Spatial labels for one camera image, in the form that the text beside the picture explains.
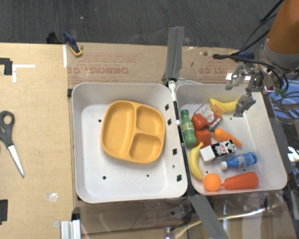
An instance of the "yellow plate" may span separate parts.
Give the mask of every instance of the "yellow plate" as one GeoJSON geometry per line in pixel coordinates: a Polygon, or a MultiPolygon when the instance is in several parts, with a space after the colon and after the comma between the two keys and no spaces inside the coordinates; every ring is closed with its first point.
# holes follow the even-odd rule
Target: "yellow plate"
{"type": "Polygon", "coordinates": [[[162,152],[164,138],[164,117],[152,107],[119,100],[111,103],[105,113],[101,144],[112,157],[153,162],[162,152]]]}

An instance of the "orange ball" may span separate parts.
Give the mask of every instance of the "orange ball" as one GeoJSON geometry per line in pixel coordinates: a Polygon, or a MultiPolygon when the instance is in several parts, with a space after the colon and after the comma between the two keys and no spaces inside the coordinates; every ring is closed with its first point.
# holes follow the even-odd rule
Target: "orange ball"
{"type": "Polygon", "coordinates": [[[208,191],[217,191],[220,189],[221,179],[215,173],[209,173],[204,177],[203,184],[208,191]]]}

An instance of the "banana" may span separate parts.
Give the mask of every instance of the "banana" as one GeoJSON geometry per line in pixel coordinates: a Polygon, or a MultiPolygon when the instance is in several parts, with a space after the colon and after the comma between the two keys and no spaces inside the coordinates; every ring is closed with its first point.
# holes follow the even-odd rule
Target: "banana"
{"type": "Polygon", "coordinates": [[[200,142],[199,145],[194,147],[193,149],[190,150],[190,153],[188,155],[188,164],[189,164],[189,170],[192,176],[194,176],[198,180],[203,179],[203,173],[201,172],[199,166],[198,166],[198,157],[200,154],[200,148],[204,144],[200,142]]]}
{"type": "Polygon", "coordinates": [[[233,110],[236,109],[236,105],[238,103],[238,100],[235,100],[235,101],[231,101],[231,102],[227,102],[227,103],[223,103],[217,99],[214,99],[214,98],[210,98],[209,99],[209,102],[210,102],[210,106],[213,106],[214,104],[217,104],[220,108],[222,108],[225,112],[231,112],[233,110]]]}

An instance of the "scissors blade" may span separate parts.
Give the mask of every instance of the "scissors blade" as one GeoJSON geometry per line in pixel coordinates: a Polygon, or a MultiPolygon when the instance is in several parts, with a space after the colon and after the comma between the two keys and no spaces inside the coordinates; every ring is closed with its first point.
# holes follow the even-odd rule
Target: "scissors blade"
{"type": "Polygon", "coordinates": [[[13,160],[14,160],[14,163],[15,163],[17,169],[19,170],[21,176],[24,178],[24,172],[23,172],[23,169],[22,169],[21,162],[19,160],[18,154],[16,152],[15,146],[14,145],[10,145],[8,147],[8,149],[10,151],[10,154],[11,154],[13,160]]]}

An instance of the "gray floor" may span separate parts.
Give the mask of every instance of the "gray floor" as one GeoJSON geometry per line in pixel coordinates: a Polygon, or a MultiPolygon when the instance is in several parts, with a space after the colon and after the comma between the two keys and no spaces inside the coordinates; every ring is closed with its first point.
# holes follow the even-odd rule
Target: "gray floor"
{"type": "MultiPolygon", "coordinates": [[[[168,29],[185,27],[185,44],[239,49],[279,0],[0,0],[0,42],[167,45],[168,29]]],[[[266,31],[263,26],[254,38],[266,31]]]]}

